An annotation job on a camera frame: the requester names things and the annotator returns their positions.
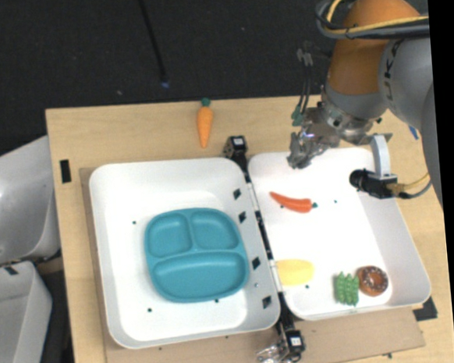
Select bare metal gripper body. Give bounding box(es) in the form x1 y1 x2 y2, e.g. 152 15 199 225
296 101 377 151

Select red-orange chili pepper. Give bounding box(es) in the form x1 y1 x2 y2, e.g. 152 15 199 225
268 187 320 217

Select thin black and white rod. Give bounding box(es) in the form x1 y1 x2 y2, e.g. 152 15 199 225
236 148 293 335

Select white plastic tray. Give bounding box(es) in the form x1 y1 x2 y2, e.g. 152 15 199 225
245 140 434 326
87 151 284 352

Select orange carrot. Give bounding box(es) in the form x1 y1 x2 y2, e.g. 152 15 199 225
194 96 218 150

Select yellow lemon slice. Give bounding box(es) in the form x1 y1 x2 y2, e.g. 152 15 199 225
275 256 317 289

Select green pea pods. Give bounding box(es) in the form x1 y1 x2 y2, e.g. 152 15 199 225
332 270 362 309

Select blue divided plate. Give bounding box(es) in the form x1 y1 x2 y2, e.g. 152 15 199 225
141 203 254 307

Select brown doughnut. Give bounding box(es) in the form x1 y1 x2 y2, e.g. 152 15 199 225
354 263 391 300

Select black block with thin wires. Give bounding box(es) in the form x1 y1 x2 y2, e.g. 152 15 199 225
282 328 307 355
221 133 250 158

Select black cylinder on white bracket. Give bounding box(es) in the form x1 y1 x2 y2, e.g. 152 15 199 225
345 132 400 202

